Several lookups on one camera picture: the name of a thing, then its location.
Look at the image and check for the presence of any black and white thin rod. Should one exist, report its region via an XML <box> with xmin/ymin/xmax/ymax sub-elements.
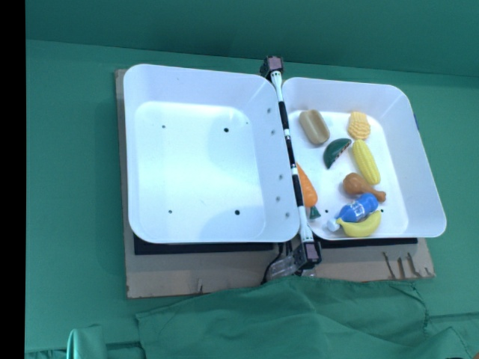
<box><xmin>269</xmin><ymin>70</ymin><xmax>316</xmax><ymax>243</ymax></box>

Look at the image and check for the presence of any tan bread roll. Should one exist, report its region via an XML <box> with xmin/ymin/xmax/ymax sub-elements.
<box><xmin>298</xmin><ymin>109</ymin><xmax>331</xmax><ymax>147</ymax></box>

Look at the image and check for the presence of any long yellow corn cob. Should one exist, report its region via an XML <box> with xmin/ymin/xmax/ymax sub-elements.
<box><xmin>352</xmin><ymin>139</ymin><xmax>382</xmax><ymax>186</ymax></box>

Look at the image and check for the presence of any orange carrot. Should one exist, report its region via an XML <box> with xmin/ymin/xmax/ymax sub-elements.
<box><xmin>295</xmin><ymin>162</ymin><xmax>322</xmax><ymax>221</ymax></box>

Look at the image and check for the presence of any blue plastic bottle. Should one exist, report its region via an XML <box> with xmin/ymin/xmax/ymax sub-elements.
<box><xmin>326</xmin><ymin>192</ymin><xmax>379</xmax><ymax>233</ymax></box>

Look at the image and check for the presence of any black block with wires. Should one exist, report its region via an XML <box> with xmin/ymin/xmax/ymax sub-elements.
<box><xmin>260</xmin><ymin>55</ymin><xmax>285</xmax><ymax>79</ymax></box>
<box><xmin>292</xmin><ymin>240</ymin><xmax>323</xmax><ymax>271</ymax></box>

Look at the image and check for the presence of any brown chicken drumstick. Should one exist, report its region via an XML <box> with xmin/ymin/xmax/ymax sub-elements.
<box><xmin>342</xmin><ymin>172</ymin><xmax>387</xmax><ymax>203</ymax></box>

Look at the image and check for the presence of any white plastic tray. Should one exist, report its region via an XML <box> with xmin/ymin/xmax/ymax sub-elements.
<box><xmin>122</xmin><ymin>63</ymin><xmax>302</xmax><ymax>245</ymax></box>
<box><xmin>281</xmin><ymin>76</ymin><xmax>448</xmax><ymax>242</ymax></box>

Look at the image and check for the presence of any short yellow corn piece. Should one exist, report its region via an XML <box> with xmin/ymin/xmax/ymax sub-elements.
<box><xmin>347</xmin><ymin>111</ymin><xmax>372</xmax><ymax>141</ymax></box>

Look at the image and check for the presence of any green watermelon slice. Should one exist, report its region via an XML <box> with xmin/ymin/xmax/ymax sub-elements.
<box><xmin>323</xmin><ymin>138</ymin><xmax>353</xmax><ymax>171</ymax></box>

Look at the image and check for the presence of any brown cardboard board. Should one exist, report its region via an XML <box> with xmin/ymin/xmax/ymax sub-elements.
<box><xmin>114</xmin><ymin>68</ymin><xmax>437</xmax><ymax>300</ymax></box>

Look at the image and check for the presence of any green cloth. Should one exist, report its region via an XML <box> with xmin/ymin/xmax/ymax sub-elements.
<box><xmin>135</xmin><ymin>276</ymin><xmax>476</xmax><ymax>359</ymax></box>

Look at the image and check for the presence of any yellow banana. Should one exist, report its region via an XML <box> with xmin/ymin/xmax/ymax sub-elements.
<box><xmin>335</xmin><ymin>209</ymin><xmax>382</xmax><ymax>238</ymax></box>

